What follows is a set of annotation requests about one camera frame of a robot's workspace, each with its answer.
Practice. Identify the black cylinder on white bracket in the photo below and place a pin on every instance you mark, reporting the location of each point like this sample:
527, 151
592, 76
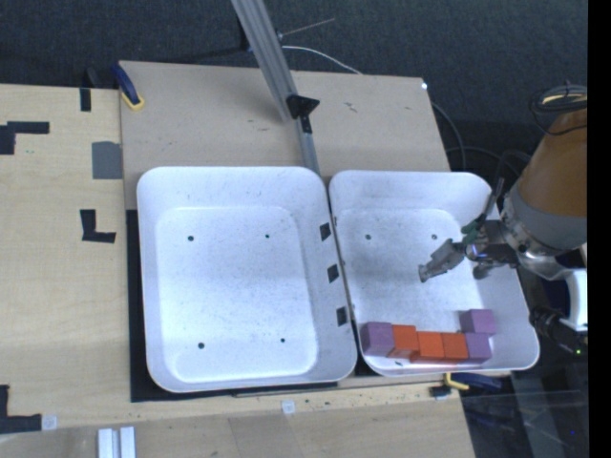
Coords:
556, 327

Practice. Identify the orange cube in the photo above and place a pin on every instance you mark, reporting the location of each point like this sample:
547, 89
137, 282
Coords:
431, 344
455, 346
406, 337

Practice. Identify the white plastic tray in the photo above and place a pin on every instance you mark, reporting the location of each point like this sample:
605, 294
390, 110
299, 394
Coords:
238, 279
396, 284

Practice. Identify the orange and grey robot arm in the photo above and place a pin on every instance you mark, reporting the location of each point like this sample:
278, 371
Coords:
554, 179

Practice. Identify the pale wood board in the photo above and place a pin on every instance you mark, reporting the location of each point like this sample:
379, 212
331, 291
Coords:
215, 127

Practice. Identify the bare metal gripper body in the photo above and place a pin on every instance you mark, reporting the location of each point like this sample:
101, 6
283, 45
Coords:
496, 248

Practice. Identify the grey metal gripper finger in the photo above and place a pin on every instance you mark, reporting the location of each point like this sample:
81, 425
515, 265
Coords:
483, 271
439, 259

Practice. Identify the purple cube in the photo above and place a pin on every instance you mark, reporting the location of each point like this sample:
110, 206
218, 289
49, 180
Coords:
377, 338
478, 346
478, 321

